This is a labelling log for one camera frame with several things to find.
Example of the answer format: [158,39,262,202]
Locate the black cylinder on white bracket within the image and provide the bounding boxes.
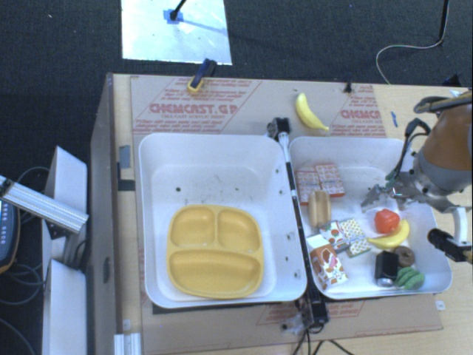
[427,205,473,264]

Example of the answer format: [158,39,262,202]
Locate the toy hot dog bun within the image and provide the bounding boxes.
[307,189,333,229]

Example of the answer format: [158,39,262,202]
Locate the thin black and white rod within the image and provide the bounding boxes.
[278,131,316,302]

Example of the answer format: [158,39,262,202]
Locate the red and white packet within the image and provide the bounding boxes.
[319,220,350,253]

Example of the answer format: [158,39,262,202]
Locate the yellow divided plate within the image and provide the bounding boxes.
[166,203,265,300]

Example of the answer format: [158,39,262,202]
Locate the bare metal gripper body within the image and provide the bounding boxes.
[387,169,465,214]

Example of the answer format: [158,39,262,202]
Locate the brown doughnut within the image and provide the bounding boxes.
[392,245,416,268]

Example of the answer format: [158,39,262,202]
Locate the green grapes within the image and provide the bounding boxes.
[394,266,426,291]

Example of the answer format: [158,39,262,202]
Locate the brown cardboard board red print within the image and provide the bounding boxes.
[129,75,444,342]

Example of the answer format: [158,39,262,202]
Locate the yellow banana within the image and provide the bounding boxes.
[366,218,412,251]
[294,92,330,133]

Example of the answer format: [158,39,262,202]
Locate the black can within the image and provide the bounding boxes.
[373,250,401,288]

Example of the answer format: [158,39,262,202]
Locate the white plastic tray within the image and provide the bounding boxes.
[287,135,454,301]
[138,132,309,309]

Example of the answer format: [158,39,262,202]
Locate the orange patterned white packet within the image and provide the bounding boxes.
[337,217,372,259]

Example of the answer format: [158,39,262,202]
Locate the orange patterned carton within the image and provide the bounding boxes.
[295,169,322,206]
[314,163,347,199]

